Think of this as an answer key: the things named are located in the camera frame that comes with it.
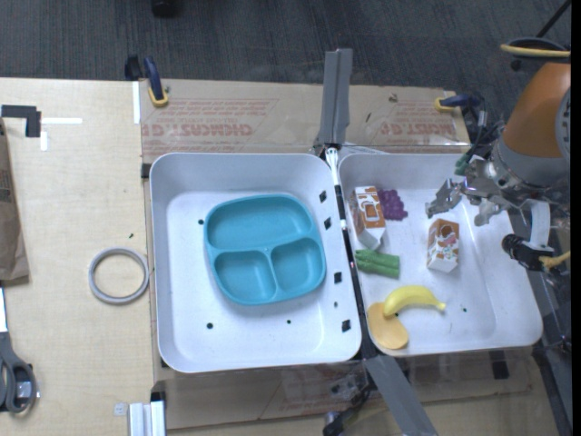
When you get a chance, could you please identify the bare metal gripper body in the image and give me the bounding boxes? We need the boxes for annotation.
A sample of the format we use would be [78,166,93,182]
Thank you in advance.
[459,157,553,209]

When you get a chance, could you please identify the orange and white carton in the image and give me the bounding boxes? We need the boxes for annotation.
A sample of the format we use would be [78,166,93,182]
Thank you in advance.
[426,217,461,274]
[348,184,389,252]

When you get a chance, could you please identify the purple grapes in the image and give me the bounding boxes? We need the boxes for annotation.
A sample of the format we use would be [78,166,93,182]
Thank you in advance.
[377,188,409,223]

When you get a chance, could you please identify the green asparagus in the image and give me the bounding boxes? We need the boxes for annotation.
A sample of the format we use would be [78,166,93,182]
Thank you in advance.
[354,248,402,280]

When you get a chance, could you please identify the white plastic tray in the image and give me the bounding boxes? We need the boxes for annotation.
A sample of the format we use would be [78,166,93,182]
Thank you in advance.
[337,152,545,359]
[148,152,363,374]

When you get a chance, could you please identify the yellow banana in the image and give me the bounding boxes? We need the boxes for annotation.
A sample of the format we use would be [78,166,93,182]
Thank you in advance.
[381,284,448,319]

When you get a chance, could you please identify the yellow potato chip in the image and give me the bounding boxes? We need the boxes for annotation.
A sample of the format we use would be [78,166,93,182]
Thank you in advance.
[366,301,410,352]

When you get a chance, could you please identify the blue divided plate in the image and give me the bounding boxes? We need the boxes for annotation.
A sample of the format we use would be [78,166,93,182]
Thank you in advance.
[202,193,329,307]

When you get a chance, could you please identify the brown cardboard board red print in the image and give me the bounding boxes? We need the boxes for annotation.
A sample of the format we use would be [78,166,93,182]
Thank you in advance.
[137,77,533,431]

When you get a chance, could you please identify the grey tape roll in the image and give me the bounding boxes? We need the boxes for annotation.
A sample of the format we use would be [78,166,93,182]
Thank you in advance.
[87,246,151,306]

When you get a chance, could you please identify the brown paper bag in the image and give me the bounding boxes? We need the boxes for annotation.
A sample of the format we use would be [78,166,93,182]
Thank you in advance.
[0,117,31,286]

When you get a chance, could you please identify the black cylinder on white bracket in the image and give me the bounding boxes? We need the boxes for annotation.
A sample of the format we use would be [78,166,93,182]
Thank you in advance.
[500,199,556,273]

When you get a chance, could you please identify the grey handled scissors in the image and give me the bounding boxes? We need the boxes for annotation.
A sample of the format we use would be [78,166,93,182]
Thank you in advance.
[0,329,41,415]

